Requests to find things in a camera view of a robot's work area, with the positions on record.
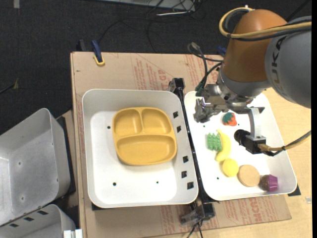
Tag green grapes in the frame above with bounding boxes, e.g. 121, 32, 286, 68
206, 132, 223, 152

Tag red strawberry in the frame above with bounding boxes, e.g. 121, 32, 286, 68
221, 112, 238, 127

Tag yellow banana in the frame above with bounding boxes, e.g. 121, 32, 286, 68
214, 129, 232, 162

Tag brown cupcake in purple cup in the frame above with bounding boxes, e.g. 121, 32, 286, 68
258, 174, 279, 192

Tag brown cardboard board red print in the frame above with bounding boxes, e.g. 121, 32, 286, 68
70, 51, 292, 238

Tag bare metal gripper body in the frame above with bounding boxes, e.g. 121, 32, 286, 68
201, 83, 249, 115

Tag black cylinder on white bracket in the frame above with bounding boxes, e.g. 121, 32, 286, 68
233, 106, 267, 155

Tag white plastic tray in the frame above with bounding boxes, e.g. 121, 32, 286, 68
0, 108, 72, 227
0, 204, 76, 238
81, 88, 200, 209
183, 90, 298, 202

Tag tan round biscuit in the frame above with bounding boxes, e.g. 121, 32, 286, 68
237, 164, 262, 188

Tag yellow lemon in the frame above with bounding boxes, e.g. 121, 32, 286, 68
221, 158, 240, 178

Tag yellow divided plate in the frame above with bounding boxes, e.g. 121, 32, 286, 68
111, 107, 178, 167

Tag black block with thin wires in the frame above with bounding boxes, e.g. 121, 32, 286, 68
168, 77, 186, 94
180, 203, 215, 226

